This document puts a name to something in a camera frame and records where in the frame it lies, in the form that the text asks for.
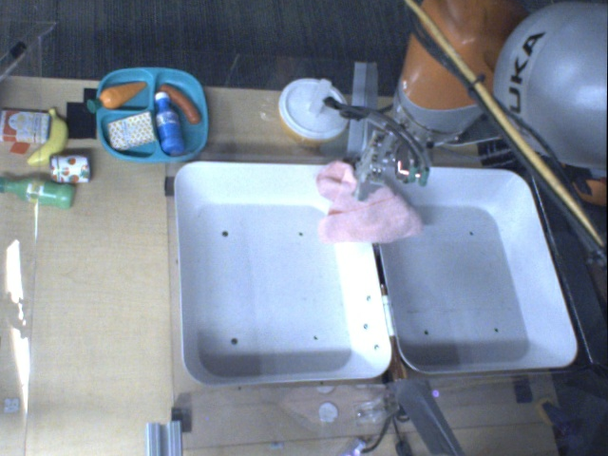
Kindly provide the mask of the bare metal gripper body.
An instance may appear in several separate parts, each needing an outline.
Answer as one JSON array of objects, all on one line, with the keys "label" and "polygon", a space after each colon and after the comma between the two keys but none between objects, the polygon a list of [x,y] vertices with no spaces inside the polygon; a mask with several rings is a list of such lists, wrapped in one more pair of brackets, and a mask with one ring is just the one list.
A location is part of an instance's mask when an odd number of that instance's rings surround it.
[{"label": "bare metal gripper body", "polygon": [[358,184],[396,179],[426,186],[430,158],[426,148],[402,124],[389,117],[367,117],[371,136],[354,166]]}]

